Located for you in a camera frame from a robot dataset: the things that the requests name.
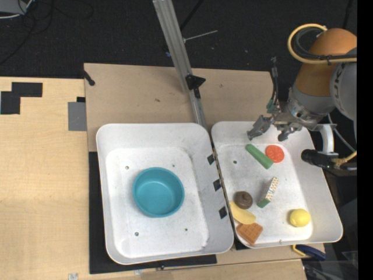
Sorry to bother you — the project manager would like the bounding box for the orange toy waffle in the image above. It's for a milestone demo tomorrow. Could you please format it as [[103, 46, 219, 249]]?
[[235, 222, 263, 246]]

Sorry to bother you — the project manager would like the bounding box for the white plastic tray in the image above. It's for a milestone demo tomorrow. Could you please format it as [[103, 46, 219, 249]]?
[[210, 120, 344, 249], [96, 122, 235, 265]]

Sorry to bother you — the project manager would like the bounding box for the teal bowl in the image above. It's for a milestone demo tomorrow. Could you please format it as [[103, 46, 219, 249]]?
[[132, 167, 185, 218]]

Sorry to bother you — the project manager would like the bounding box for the brown toy doughnut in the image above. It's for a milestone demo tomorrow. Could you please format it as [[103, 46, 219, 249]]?
[[233, 191, 254, 210]]

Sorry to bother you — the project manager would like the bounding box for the white and green carton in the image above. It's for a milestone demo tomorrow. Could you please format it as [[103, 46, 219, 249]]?
[[256, 176, 280, 209]]

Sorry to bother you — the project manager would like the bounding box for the orange round toy slice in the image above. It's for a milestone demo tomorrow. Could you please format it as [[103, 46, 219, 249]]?
[[265, 144, 285, 163]]

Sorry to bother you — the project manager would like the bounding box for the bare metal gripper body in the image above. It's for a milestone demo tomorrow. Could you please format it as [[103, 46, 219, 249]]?
[[272, 102, 321, 131]]

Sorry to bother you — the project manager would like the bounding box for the yellow lemon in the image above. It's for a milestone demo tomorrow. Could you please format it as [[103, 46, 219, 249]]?
[[289, 208, 311, 228]]

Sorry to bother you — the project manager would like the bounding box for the brown cardboard board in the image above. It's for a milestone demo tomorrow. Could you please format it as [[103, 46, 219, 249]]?
[[83, 62, 326, 267]]

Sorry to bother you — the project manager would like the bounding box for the yellow banana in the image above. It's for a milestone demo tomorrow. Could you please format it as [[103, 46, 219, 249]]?
[[228, 200, 256, 225]]

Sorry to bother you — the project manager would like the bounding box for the black cylinder on white bracket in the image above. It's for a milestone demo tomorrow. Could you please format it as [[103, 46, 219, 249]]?
[[301, 123, 340, 169]]

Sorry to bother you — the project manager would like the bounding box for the green toy stick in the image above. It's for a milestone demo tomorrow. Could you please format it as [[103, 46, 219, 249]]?
[[245, 143, 274, 170]]

